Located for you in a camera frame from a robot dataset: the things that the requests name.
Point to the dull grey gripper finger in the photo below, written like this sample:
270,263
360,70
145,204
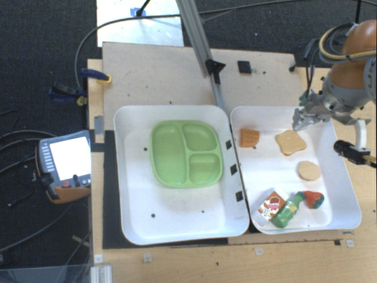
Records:
297,121
310,122

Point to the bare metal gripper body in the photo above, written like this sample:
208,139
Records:
319,108

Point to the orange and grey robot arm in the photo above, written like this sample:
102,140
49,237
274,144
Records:
353,81

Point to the tan bread slice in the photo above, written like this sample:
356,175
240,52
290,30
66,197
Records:
291,142

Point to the round tan biscuit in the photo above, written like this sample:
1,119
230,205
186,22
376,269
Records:
308,171

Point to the orange waffle biscuit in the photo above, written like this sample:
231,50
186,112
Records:
248,138

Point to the white plastic tray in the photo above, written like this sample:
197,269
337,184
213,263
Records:
274,169
176,211

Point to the black block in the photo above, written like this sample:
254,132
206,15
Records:
244,67

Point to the red and green strawberry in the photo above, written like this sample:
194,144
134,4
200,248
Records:
315,200

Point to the white and brown carton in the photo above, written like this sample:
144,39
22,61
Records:
269,206

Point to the green bottle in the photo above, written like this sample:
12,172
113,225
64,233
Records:
285,214

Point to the green divided plate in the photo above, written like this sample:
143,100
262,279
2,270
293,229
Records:
168,155

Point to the pale flat board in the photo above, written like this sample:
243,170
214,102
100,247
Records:
159,75

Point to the black cylinder on white bracket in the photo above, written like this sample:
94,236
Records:
350,150

